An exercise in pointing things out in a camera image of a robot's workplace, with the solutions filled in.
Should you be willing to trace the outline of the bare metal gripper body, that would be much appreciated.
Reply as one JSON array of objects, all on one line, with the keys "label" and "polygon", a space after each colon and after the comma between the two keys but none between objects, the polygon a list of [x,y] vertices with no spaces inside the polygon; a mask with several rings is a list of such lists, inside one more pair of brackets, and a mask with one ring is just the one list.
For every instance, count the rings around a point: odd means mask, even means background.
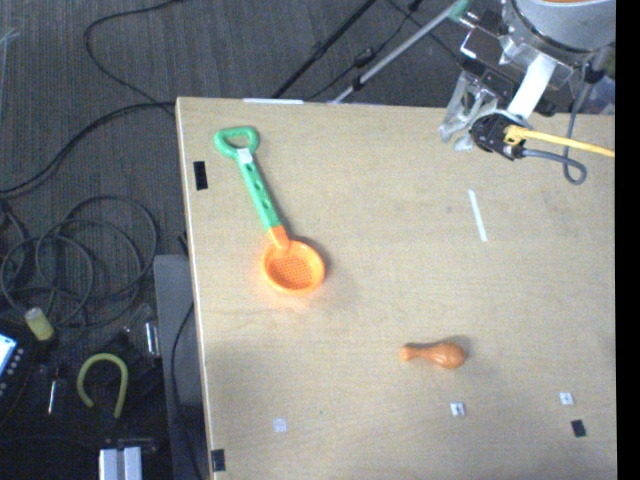
[{"label": "bare metal gripper body", "polygon": [[550,43],[516,20],[510,24],[491,10],[469,12],[462,22],[469,31],[457,57],[461,69],[507,109],[527,69],[540,55],[551,59],[554,70],[534,110],[554,114],[569,110],[576,95],[575,55]]}]

